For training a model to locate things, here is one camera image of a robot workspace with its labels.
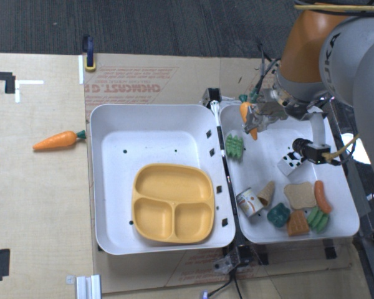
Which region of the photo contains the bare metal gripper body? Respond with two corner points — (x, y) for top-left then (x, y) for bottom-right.
(252, 88), (310, 128)

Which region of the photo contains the orange carrot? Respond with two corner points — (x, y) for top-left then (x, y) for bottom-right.
(32, 130), (87, 151)
(238, 94), (259, 141)

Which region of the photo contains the green ridged toy vegetable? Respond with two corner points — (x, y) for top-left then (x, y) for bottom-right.
(225, 133), (245, 161)

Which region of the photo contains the white plastic tray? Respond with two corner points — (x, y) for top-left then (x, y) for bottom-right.
(219, 102), (361, 245)
(89, 103), (237, 256)

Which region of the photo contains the white carton with black spots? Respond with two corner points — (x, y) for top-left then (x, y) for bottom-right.
(276, 150), (305, 177)

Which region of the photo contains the tan ice cream cone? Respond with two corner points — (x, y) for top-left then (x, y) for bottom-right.
(256, 180), (276, 208)

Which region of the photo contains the small white and orange can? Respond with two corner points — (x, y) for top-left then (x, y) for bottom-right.
(235, 187), (264, 219)

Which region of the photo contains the tan bread slice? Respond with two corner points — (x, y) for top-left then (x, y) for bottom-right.
(283, 181), (318, 211)

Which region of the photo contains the dark green broccoli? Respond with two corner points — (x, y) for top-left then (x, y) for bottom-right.
(266, 202), (292, 229)

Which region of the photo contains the orange sausage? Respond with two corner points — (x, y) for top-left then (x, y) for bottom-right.
(314, 179), (333, 215)

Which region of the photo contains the brown cardboard board red print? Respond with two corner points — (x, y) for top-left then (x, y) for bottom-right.
(83, 53), (364, 294)

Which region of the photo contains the yellow divided plate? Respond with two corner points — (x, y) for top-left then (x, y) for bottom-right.
(131, 163), (216, 245)

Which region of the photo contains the orange waffle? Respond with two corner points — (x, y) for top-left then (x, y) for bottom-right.
(286, 209), (310, 237)

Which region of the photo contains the black block with thin wires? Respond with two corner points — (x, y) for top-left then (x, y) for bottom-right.
(201, 87), (223, 107)
(213, 244), (254, 275)

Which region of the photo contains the black cylinder on white bracket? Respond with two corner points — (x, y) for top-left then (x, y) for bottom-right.
(292, 110), (332, 164)

